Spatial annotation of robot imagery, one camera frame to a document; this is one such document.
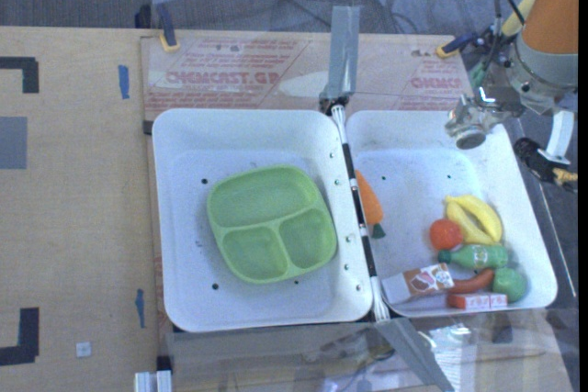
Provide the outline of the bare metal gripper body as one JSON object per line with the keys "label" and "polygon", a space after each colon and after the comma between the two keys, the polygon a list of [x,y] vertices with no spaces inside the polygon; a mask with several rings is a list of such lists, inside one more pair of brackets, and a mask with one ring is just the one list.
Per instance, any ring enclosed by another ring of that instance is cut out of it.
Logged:
{"label": "bare metal gripper body", "polygon": [[481,64],[478,66],[478,86],[497,99],[500,112],[515,117],[526,109],[538,115],[559,110],[559,101],[578,86],[578,67],[556,67],[537,74],[523,64]]}

